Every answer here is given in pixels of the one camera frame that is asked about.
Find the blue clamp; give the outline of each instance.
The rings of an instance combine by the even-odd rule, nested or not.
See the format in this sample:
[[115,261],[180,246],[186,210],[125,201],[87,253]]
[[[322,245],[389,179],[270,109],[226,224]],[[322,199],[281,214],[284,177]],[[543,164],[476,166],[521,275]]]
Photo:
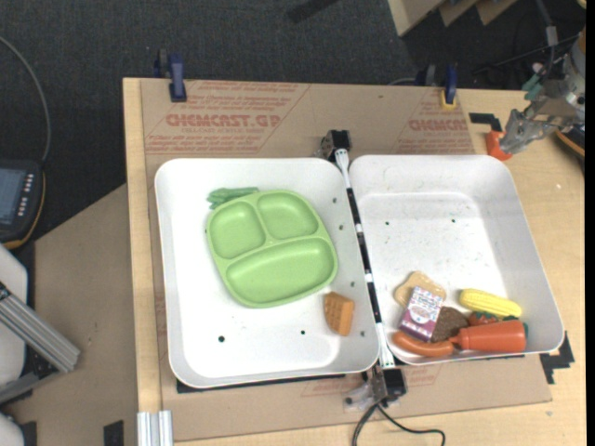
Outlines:
[[446,80],[444,91],[442,93],[441,103],[444,109],[454,109],[456,107],[456,69],[449,64],[446,66]]
[[155,77],[171,78],[169,97],[172,102],[186,102],[188,97],[184,85],[184,64],[179,53],[167,54],[164,49],[160,49],[152,72]]
[[171,74],[169,97],[172,102],[186,102],[186,86],[184,85],[184,65],[179,53],[172,53],[167,58],[167,65]]

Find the toy sausage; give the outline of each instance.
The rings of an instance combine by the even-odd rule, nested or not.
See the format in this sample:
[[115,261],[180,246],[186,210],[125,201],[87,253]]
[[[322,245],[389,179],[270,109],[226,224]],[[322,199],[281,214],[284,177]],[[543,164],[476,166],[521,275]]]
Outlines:
[[424,357],[441,357],[450,355],[455,350],[455,346],[449,340],[442,342],[424,342],[407,335],[405,332],[397,331],[392,335],[392,341],[398,347],[408,352]]

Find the black connector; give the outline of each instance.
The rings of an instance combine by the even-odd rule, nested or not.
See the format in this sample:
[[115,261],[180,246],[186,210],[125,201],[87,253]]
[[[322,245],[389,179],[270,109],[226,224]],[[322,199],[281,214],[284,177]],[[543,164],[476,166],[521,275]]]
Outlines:
[[329,162],[335,162],[335,151],[338,149],[351,149],[349,130],[329,130],[320,144],[323,157]]
[[405,377],[400,368],[388,369],[382,371],[384,375],[384,382],[387,386],[388,398],[397,400],[407,393],[407,385],[405,384]]

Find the green plate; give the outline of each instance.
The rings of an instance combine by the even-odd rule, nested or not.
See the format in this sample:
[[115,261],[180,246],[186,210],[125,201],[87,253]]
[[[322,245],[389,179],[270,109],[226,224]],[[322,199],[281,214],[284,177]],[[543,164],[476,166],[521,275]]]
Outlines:
[[251,308],[295,301],[337,274],[323,221],[293,191],[259,191],[222,204],[209,215],[206,236],[226,287]]

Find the black cable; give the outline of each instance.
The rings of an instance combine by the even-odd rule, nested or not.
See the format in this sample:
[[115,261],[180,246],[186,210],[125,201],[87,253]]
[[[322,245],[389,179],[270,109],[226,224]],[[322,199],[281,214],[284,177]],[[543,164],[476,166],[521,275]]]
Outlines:
[[[566,45],[566,46],[570,47],[570,46],[572,46],[572,44],[577,39],[578,39],[578,35],[577,34],[574,35],[574,36],[569,36],[568,38],[564,38],[563,40],[560,40],[558,42],[557,46]],[[539,48],[536,48],[536,49],[532,49],[530,51],[527,51],[526,53],[522,53],[521,55],[516,55],[516,56],[513,56],[511,58],[504,59],[503,61],[499,61],[498,63],[492,63],[492,64],[490,64],[490,66],[494,66],[494,67],[504,66],[505,64],[509,64],[509,63],[514,62],[514,61],[517,61],[519,59],[526,58],[528,56],[534,55],[535,53],[539,53],[541,51],[544,51],[544,50],[546,50],[548,48],[549,48],[549,46],[541,46]],[[471,72],[471,74],[479,74],[480,72],[484,72],[484,71],[486,71],[486,67],[485,66],[483,66],[481,68],[478,68],[476,70],[473,70]]]
[[558,44],[558,35],[555,33],[556,28],[554,27],[551,21],[551,16],[549,15],[548,9],[546,8],[546,5],[543,3],[543,0],[535,0],[535,3],[537,5],[539,15],[541,16],[541,19],[546,25],[546,36],[549,45],[548,64],[545,65],[544,68],[542,68],[542,71],[538,73],[540,80],[544,81],[548,79],[549,74],[551,73],[551,68],[555,59],[556,45]]
[[41,163],[40,163],[40,165],[42,165],[42,167],[43,167],[43,165],[46,163],[47,156],[49,154],[49,147],[50,147],[50,142],[52,139],[52,126],[51,126],[51,123],[49,120],[49,111],[47,110],[46,96],[44,95],[44,91],[43,91],[41,85],[39,84],[39,80],[37,79],[37,76],[35,76],[33,69],[27,62],[27,59],[25,59],[21,55],[21,53],[18,51],[18,49],[15,48],[13,45],[11,45],[2,36],[0,36],[0,43],[3,43],[10,51],[12,51],[15,54],[15,56],[18,59],[20,59],[20,62],[25,66],[25,68],[27,69],[27,71],[29,72],[31,77],[33,78],[33,82],[35,83],[35,87],[37,88],[37,92],[39,93],[39,98],[41,99],[41,103],[44,106],[44,114],[46,115],[46,147],[44,148],[44,153],[41,157]]
[[440,446],[444,446],[444,444],[446,444],[446,435],[441,429],[410,429],[406,426],[401,425],[401,423],[397,422],[394,418],[390,417],[390,415],[387,412],[385,412],[384,408],[382,408],[380,405],[378,405],[378,410],[382,414],[384,414],[386,419],[388,419],[391,423],[393,423],[395,426],[399,427],[403,431],[406,431],[407,433],[413,433],[416,435],[438,434],[442,437]]
[[416,434],[416,435],[438,434],[442,437],[440,446],[444,446],[446,444],[446,435],[444,434],[444,432],[442,430],[440,430],[440,429],[411,429],[406,426],[403,426],[399,422],[397,422],[395,419],[390,417],[390,415],[384,410],[384,408],[382,408],[381,402],[382,401],[379,401],[378,403],[375,403],[370,408],[368,408],[367,411],[362,416],[362,418],[360,419],[360,421],[357,423],[357,425],[355,426],[355,430],[353,431],[353,437],[351,438],[351,446],[357,446],[357,439],[359,438],[360,433],[362,432],[362,429],[364,429],[365,424],[372,417],[372,415],[374,414],[374,412],[377,409],[391,423],[393,423],[395,426],[402,429],[403,431],[406,431],[407,433]]

